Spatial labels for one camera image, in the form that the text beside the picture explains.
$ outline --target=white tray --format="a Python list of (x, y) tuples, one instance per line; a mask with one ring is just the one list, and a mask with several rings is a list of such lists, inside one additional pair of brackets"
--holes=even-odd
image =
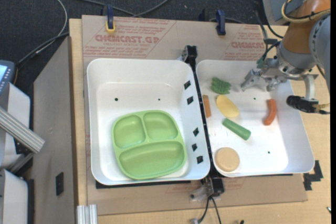
[[(314, 156), (306, 135), (300, 112), (286, 104), (293, 95), (290, 82), (280, 84), (276, 90), (267, 92), (266, 83), (241, 90), (240, 85), (256, 63), (249, 61), (204, 60), (197, 67), (201, 93), (209, 96), (212, 116), (206, 119), (212, 154), (221, 147), (233, 148), (240, 157), (239, 167), (232, 172), (216, 169), (224, 176), (255, 176), (270, 174), (306, 173), (314, 166)], [(240, 115), (232, 121), (251, 131), (247, 141), (222, 125), (225, 118), (216, 105), (217, 93), (210, 89), (212, 77), (231, 83), (227, 97), (240, 109)], [(267, 99), (275, 99), (277, 116), (273, 123), (265, 126)]]
[[(177, 60), (96, 59), (87, 68), (91, 169), (105, 185), (198, 180), (210, 169), (209, 155), (191, 68)], [(185, 165), (172, 174), (128, 178), (119, 168), (112, 144), (112, 125), (123, 115), (163, 110), (176, 121), (187, 150)]]

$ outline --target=wooden table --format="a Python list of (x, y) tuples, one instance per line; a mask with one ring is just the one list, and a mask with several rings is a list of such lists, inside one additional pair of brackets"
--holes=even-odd
[[(70, 20), (70, 62), (72, 62), (73, 103), (75, 110), (75, 153), (74, 179), (76, 204), (86, 205), (88, 202), (86, 185), (86, 154), (85, 154), (85, 124), (83, 99), (83, 63), (82, 63), (82, 25), (80, 19)], [(285, 33), (282, 26), (275, 27), (280, 33)], [(305, 85), (302, 82), (292, 82), (295, 95), (305, 95)], [(316, 79), (316, 98), (320, 103), (329, 103), (330, 96), (324, 79)], [(330, 167), (330, 116), (319, 114), (302, 114), (311, 147), (316, 160), (319, 160), (323, 178), (313, 182), (308, 191), (308, 201), (285, 204), (252, 205), (219, 208), (222, 223), (238, 224), (244, 219), (249, 223), (331, 223), (331, 214), (327, 207), (331, 206), (331, 167)], [(138, 214), (99, 216), (99, 224), (105, 223), (189, 223), (190, 219), (200, 218), (204, 209), (177, 211), (146, 212)], [(218, 223), (216, 211), (209, 208), (204, 224)]]

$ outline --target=green divided plate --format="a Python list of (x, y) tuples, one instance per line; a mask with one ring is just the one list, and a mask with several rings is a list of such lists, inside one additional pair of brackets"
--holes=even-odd
[(112, 141), (119, 167), (136, 180), (171, 174), (185, 164), (186, 149), (174, 119), (161, 110), (118, 118)]

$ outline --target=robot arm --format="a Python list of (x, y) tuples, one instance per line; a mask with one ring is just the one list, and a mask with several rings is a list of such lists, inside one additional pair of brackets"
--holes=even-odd
[(313, 75), (308, 73), (315, 65), (323, 68), (330, 93), (331, 0), (304, 0), (295, 17), (286, 14), (286, 6), (291, 1), (287, 0), (282, 6), (282, 15), (290, 25), (283, 40), (273, 44), (277, 48), (276, 56), (266, 58), (267, 50), (258, 61), (260, 70), (251, 70), (241, 88), (244, 91), (260, 78), (268, 83), (268, 91), (287, 79), (304, 80), (306, 97), (289, 97), (287, 103), (304, 112), (324, 113), (313, 98)]

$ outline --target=blue clamp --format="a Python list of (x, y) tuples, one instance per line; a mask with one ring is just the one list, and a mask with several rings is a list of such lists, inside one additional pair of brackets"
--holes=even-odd
[(219, 36), (225, 36), (225, 13), (223, 10), (219, 9), (216, 12), (216, 21), (218, 25), (216, 26), (216, 30)]
[(107, 5), (106, 31), (111, 34), (116, 30), (115, 28), (113, 20), (113, 7), (112, 5)]

